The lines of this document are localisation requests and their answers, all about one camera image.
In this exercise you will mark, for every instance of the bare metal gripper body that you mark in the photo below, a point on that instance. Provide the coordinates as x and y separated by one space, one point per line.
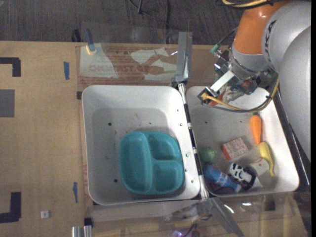
248 86

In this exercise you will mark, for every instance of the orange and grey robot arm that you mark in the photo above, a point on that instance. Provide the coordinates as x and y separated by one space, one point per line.
291 58

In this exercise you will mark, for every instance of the small orange item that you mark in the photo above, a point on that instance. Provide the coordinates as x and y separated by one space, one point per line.
214 102

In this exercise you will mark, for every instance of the orange carrot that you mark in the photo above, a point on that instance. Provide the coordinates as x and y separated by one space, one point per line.
256 127

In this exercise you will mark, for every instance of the white plastic tray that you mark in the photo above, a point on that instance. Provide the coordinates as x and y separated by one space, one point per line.
111 102
222 125

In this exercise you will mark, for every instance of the orange and white carton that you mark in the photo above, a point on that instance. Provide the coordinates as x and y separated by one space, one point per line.
234 148

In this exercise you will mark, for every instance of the yellow banana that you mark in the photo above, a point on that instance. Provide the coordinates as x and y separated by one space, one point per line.
266 153

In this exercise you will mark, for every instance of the green round toy vegetable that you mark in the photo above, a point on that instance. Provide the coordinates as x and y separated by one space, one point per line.
208 155

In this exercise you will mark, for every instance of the white cup with orange print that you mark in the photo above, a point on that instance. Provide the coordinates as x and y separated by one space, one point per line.
260 167

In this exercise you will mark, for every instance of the black and white carton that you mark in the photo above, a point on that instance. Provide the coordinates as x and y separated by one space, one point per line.
239 173

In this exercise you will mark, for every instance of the blue bottle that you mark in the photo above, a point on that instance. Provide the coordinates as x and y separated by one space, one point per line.
217 176

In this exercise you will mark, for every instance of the dark packet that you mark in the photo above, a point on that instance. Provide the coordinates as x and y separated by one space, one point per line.
219 189

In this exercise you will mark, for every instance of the teal divided plate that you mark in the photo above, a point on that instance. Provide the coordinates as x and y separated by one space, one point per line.
138 162

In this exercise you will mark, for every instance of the small white square block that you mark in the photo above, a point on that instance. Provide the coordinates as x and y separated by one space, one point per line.
45 214

